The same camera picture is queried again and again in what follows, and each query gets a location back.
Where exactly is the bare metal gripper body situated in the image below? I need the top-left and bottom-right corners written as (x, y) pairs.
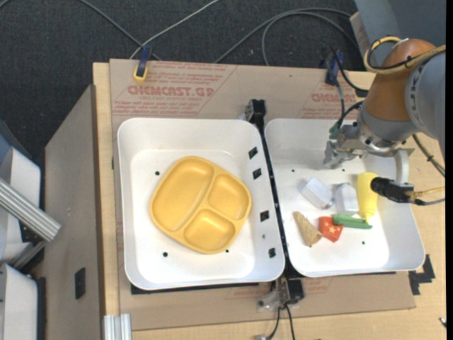
top-left (331, 123), bottom-right (401, 158)

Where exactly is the small white carton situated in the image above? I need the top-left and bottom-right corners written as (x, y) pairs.
top-left (298, 176), bottom-right (335, 210)

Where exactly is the clear plastic bottle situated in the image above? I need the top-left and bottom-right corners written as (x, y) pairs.
top-left (332, 181), bottom-right (360, 215)

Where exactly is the yellow squeeze bottle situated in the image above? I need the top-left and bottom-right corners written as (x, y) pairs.
top-left (356, 171), bottom-right (380, 223)

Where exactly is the green pea pod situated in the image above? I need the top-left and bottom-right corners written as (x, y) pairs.
top-left (331, 213), bottom-right (374, 231)

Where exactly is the thin black rod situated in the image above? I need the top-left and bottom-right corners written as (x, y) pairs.
top-left (257, 118), bottom-right (292, 280)

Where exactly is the tan ice cream cone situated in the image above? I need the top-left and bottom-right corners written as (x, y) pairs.
top-left (292, 210), bottom-right (323, 248)

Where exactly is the brown cardboard board red print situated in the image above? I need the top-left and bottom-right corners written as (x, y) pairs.
top-left (108, 58), bottom-right (417, 331)

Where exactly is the white plastic tray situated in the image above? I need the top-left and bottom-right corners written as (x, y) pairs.
top-left (116, 117), bottom-right (287, 292)
top-left (263, 118), bottom-right (426, 279)

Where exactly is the yellow divided plate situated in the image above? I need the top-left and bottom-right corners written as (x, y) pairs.
top-left (148, 155), bottom-right (253, 255)

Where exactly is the black cylinder on white bracket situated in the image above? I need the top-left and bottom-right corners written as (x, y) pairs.
top-left (369, 147), bottom-right (415, 204)

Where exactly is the black block with wires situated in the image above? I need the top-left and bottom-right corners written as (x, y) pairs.
top-left (256, 277), bottom-right (306, 312)
top-left (243, 98), bottom-right (267, 124)

